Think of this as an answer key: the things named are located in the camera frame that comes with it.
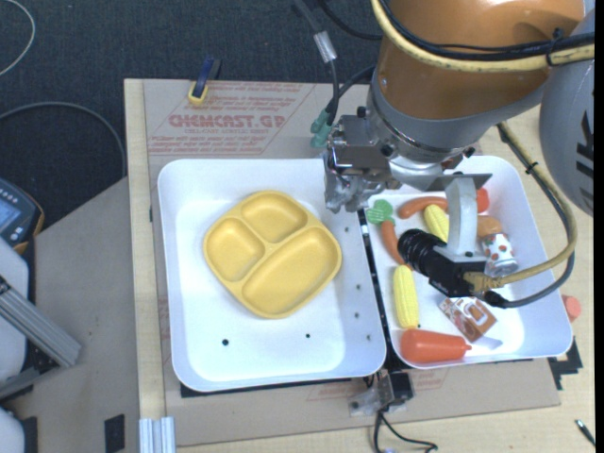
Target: black pen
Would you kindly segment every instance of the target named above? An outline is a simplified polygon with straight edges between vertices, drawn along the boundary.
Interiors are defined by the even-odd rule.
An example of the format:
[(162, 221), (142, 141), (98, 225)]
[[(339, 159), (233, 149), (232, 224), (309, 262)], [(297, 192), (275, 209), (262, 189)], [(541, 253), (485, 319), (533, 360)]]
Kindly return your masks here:
[(592, 436), (592, 433), (585, 424), (580, 419), (575, 420), (575, 423), (577, 423), (577, 426), (581, 430), (581, 433), (585, 435), (585, 438), (587, 438), (593, 446), (596, 446), (596, 439)]

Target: yellow corn toy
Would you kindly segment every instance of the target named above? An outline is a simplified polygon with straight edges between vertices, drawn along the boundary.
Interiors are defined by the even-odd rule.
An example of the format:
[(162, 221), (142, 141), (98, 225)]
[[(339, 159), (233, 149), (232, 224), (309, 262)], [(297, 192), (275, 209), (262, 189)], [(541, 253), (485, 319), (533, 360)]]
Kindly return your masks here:
[(398, 265), (393, 278), (394, 305), (398, 324), (403, 328), (419, 326), (419, 303), (413, 272), (407, 265)]
[(449, 238), (449, 219), (443, 209), (437, 205), (428, 205), (424, 208), (424, 219), (430, 233), (446, 243)]

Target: black floor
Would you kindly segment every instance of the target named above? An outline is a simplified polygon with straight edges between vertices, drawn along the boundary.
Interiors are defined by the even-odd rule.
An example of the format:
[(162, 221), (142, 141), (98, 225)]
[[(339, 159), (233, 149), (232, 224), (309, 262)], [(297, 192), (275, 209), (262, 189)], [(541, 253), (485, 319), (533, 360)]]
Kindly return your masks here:
[[(124, 142), (125, 78), (195, 79), (212, 54), (224, 80), (330, 81), (292, 0), (11, 1), (31, 13), (36, 34), (24, 58), (0, 75), (0, 177), (39, 201), (47, 227), (123, 175), (103, 120)], [(341, 81), (375, 63), (379, 41), (349, 35), (316, 0), (304, 2), (329, 32)], [(380, 33), (369, 0), (327, 3), (349, 26)], [(0, 0), (0, 73), (30, 32), (25, 13)], [(90, 112), (44, 105), (6, 116), (45, 102)]]

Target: multimeter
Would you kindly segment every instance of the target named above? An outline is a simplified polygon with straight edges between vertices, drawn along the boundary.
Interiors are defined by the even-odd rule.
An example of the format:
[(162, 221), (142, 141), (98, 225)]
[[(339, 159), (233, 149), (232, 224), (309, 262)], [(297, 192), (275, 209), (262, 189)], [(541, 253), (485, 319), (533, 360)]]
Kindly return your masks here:
[(0, 238), (21, 254), (43, 222), (44, 213), (36, 200), (0, 178)]

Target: wooden table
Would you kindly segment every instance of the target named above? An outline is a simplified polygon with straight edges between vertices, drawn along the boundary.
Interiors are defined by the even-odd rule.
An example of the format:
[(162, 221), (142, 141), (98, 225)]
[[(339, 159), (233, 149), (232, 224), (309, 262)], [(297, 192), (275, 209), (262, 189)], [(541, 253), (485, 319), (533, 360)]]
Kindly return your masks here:
[[(150, 192), (146, 151), (143, 81), (127, 79), (126, 141), (129, 169), (130, 214), (132, 227), (134, 294), (139, 369), (141, 418), (159, 419), (166, 415), (160, 354), (158, 301), (156, 294), (153, 232), (149, 223)], [(361, 103), (348, 103), (356, 106)], [(538, 109), (532, 109), (509, 120), (512, 130), (538, 161), (544, 162), (539, 145)], [(523, 168), (503, 144), (494, 128), (481, 139), (483, 154), (499, 156)], [(545, 251), (553, 257), (565, 245), (562, 224), (538, 186), (526, 177), (525, 190)], [(592, 445), (581, 435), (576, 419), (581, 419), (595, 433), (595, 330), (594, 330), (594, 220), (576, 210), (579, 241), (573, 275), (562, 287), (562, 293), (573, 295), (582, 305), (582, 315), (573, 322), (576, 343), (583, 367), (576, 375), (564, 376), (560, 398), (555, 408), (510, 411), (483, 416), (458, 417), (399, 425), (404, 436), (430, 440), (442, 452), (589, 452)], [(555, 269), (556, 277), (562, 266)], [(193, 452), (307, 452), (307, 451), (373, 451), (371, 428), (350, 428), (304, 435), (248, 440), (218, 445), (180, 448)], [(380, 447), (397, 451), (417, 451), (402, 444), (386, 428), (380, 432)]]

